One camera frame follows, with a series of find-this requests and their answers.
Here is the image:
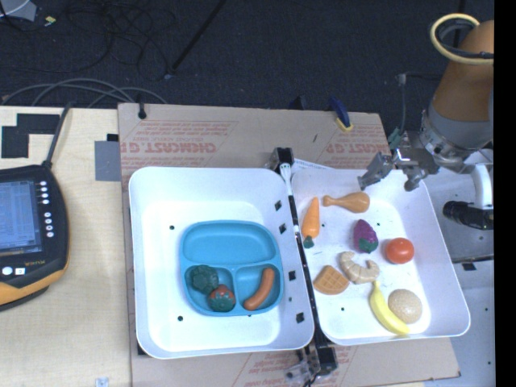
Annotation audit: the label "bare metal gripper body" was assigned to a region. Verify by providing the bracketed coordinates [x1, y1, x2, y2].
[393, 131, 476, 176]

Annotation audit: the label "tan chicken drumstick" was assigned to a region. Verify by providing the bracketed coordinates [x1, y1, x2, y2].
[322, 191, 371, 214]

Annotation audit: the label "purple grapes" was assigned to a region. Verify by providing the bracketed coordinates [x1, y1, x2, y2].
[353, 218, 380, 254]

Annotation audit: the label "red tomato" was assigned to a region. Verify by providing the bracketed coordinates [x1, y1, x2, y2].
[384, 237, 415, 265]

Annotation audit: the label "orange carrot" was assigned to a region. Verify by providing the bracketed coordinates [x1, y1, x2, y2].
[301, 197, 321, 249]

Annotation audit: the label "beige croissant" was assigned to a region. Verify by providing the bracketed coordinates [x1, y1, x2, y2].
[338, 251, 381, 285]

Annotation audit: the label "white plastic tray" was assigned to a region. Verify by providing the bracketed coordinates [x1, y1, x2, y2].
[127, 165, 316, 360]
[290, 163, 472, 347]

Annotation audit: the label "thin black and white rod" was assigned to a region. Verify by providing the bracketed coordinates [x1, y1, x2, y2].
[280, 163, 328, 352]

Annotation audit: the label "orange waffle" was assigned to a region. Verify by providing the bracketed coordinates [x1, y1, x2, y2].
[313, 264, 351, 296]

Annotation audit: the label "brown cardboard board, red print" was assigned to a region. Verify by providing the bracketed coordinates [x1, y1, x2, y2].
[116, 102, 462, 387]

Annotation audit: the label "yellow banana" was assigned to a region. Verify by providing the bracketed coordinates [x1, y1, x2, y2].
[369, 280, 410, 335]

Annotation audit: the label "blue divided plate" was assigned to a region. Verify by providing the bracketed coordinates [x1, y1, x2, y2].
[179, 220, 285, 317]

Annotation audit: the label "orange sausage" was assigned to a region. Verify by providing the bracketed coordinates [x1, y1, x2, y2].
[243, 267, 277, 311]

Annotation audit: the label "red strawberry with green leaves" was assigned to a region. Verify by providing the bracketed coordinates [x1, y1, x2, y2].
[207, 284, 237, 313]

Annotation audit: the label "green broccoli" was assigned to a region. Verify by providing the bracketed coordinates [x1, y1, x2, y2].
[189, 264, 220, 296]

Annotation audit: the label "black cylinder on white bracket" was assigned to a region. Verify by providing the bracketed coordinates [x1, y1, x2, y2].
[442, 160, 495, 231]

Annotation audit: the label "black block with thin wires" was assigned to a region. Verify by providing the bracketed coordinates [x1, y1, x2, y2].
[265, 147, 294, 173]
[300, 345, 339, 381]

